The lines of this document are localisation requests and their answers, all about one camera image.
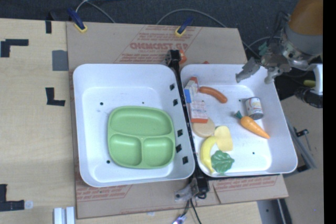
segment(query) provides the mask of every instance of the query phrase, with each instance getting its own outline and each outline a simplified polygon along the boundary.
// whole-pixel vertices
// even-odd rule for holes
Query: wooden table
[[[0,184],[7,200],[31,200],[32,209],[0,212],[0,223],[52,223],[56,207],[76,206],[69,77],[53,71],[53,50],[67,50],[65,22],[0,19],[0,40],[29,39],[0,58]],[[47,105],[46,88],[65,106]],[[172,223],[183,210],[76,220],[76,223]],[[256,202],[197,208],[202,223],[261,224]],[[185,223],[197,223],[190,209]]]

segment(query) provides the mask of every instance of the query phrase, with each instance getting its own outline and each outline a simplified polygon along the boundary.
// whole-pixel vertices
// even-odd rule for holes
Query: small box
[[[192,123],[207,123],[208,114],[203,100],[194,100],[189,106],[190,121]]]
[[[191,77],[187,85],[184,87],[184,95],[186,103],[191,103],[198,93],[198,79]]]

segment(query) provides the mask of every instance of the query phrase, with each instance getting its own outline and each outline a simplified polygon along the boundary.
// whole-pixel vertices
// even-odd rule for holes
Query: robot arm
[[[257,61],[250,58],[242,72],[236,74],[238,83],[263,66],[268,71],[265,83],[271,83],[276,76],[297,68],[314,70],[316,84],[322,86],[322,81],[319,81],[322,79],[322,65],[311,61],[318,56],[322,57],[323,53],[323,0],[299,0],[292,14],[284,19],[286,23],[280,29],[279,42],[272,43],[271,36],[261,59]],[[320,89],[309,93],[323,96],[323,90],[321,92]]]

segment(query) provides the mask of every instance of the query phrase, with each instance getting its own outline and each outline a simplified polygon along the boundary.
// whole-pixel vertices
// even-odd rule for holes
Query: toy sausage
[[[220,91],[217,91],[214,88],[207,87],[207,86],[202,86],[202,87],[199,88],[199,92],[206,93],[206,94],[209,94],[209,95],[213,96],[220,103],[226,103],[227,102],[226,96],[223,95]]]

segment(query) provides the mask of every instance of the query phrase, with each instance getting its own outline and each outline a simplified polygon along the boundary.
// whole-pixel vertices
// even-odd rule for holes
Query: black cable
[[[187,201],[187,204],[185,205],[184,211],[180,216],[181,217],[185,216],[185,214],[188,213],[188,210],[189,210],[189,200]]]
[[[198,197],[198,199],[204,200],[204,199],[206,199],[206,193],[198,194],[197,197]]]
[[[271,43],[271,41],[274,39],[275,34],[280,31],[282,29],[282,22],[283,21],[288,21],[288,14],[283,12],[283,11],[279,11],[276,19],[274,21],[274,26],[273,26],[273,32],[270,35],[269,39],[267,40],[266,46],[268,47]]]
[[[195,209],[195,206],[194,206],[194,204],[193,204],[193,200],[192,200],[192,199],[190,199],[190,203],[191,203],[191,206],[192,206],[193,209],[194,209],[194,212],[195,212],[196,218],[197,218],[197,220],[198,220],[198,223],[199,223],[199,224],[202,224],[202,223],[201,223],[201,220],[200,220],[199,217],[198,217],[198,214],[197,214],[197,212],[196,212],[196,209]]]
[[[286,73],[283,73],[282,75],[283,76],[286,76],[288,78],[303,78],[304,76],[306,76],[307,74],[309,73],[309,71],[304,71],[303,74],[300,74],[300,75],[289,75],[289,74],[286,74]]]

